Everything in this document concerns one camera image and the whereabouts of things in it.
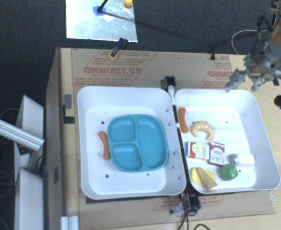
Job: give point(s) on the orange sausage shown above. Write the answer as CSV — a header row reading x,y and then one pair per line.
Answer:
x,y
104,145
183,120

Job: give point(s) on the purple and white carton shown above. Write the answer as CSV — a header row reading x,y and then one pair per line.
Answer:
x,y
216,153

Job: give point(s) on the white and orange carton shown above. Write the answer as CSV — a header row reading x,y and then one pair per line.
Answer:
x,y
198,150

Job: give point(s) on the green pepper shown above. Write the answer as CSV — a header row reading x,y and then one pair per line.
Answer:
x,y
228,172

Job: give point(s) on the clear plastic bottle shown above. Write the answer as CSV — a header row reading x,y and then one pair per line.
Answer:
x,y
243,159

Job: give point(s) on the yellow cheese slice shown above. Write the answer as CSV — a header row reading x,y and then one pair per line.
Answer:
x,y
195,176

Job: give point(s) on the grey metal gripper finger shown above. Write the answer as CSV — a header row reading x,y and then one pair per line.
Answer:
x,y
257,83
236,78

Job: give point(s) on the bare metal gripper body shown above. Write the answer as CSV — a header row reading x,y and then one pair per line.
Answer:
x,y
260,69

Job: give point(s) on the brown cardboard board red print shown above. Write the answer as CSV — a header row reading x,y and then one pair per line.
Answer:
x,y
183,66

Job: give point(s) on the thin black and white rod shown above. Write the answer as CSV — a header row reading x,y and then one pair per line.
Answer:
x,y
179,133

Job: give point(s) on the white plastic tray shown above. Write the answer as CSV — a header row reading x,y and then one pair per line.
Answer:
x,y
258,128
92,176

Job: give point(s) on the blue divided plate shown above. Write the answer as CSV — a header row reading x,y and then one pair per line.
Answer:
x,y
140,147

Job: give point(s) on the beige croissant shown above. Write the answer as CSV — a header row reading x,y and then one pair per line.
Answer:
x,y
201,127

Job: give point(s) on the beige waffle cone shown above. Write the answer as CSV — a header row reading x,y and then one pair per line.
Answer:
x,y
207,180

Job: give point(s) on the small yellow knob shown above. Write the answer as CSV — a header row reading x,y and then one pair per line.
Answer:
x,y
128,2

